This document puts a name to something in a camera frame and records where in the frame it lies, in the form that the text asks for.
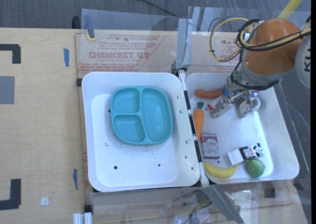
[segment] banana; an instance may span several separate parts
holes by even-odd
[[[219,179],[227,179],[230,178],[234,173],[235,170],[239,168],[238,165],[233,166],[232,168],[227,168],[227,169],[221,169],[213,164],[210,164],[208,162],[203,162],[204,163],[204,168],[205,171],[212,177],[216,177]]]

